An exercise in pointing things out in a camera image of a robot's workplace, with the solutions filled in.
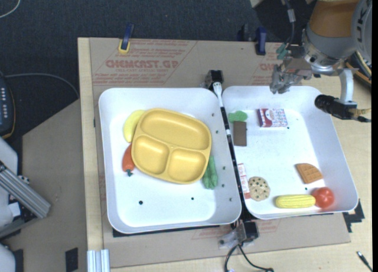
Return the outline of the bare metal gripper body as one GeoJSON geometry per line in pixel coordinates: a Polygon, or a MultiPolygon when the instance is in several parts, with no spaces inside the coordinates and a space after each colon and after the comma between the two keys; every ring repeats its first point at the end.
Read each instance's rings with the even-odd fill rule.
{"type": "Polygon", "coordinates": [[[312,75],[331,75],[337,59],[319,51],[312,44],[291,46],[281,64],[281,83],[294,85],[312,75]]]}

